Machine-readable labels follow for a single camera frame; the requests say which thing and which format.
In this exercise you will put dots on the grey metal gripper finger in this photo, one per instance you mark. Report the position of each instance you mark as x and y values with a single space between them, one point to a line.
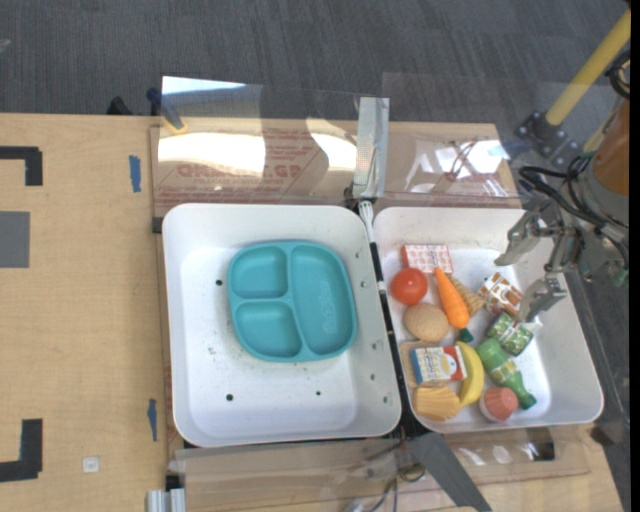
542 296
520 240

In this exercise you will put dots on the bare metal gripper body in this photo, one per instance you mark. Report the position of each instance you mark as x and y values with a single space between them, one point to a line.
587 245

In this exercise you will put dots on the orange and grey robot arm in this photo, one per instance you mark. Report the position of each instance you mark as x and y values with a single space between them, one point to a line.
612 150

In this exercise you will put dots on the brown and white carton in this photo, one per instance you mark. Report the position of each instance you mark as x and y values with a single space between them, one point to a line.
500 294

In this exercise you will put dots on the green and white carton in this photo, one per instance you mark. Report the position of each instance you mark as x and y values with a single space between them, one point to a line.
511 335

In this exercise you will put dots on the white plastic tray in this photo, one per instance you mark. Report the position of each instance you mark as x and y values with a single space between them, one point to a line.
280 395
560 360

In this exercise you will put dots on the beige waffle cone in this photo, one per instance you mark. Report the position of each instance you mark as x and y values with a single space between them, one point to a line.
472 299

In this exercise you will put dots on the green bottle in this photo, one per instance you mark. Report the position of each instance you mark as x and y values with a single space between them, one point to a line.
502 370

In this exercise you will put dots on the orange carrot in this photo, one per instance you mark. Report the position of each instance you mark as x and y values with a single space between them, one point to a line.
452 302

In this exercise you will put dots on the red and white packet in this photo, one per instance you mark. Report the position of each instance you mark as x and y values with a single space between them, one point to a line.
422 256

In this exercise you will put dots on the yellow banana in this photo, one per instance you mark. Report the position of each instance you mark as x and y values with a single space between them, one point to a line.
474 377

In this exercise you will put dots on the pink cupcake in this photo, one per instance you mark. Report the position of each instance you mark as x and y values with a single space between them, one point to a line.
499 404

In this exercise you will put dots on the tan round biscuit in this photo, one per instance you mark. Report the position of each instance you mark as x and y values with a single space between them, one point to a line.
426 322

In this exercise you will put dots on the red tomato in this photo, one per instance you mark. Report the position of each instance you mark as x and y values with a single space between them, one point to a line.
409 286

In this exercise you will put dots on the blue white and red carton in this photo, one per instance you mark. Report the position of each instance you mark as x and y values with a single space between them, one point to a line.
439 365

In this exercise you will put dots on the tan flat cracker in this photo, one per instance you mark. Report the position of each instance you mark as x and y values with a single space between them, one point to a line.
406 357

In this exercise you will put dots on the yellow ridged crisp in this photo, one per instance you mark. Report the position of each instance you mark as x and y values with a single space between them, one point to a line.
436 404

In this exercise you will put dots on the blue divided plate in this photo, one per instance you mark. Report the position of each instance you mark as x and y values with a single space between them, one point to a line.
310 300

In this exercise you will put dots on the brown cardboard board red print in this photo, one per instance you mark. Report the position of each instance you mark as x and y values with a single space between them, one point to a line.
310 460

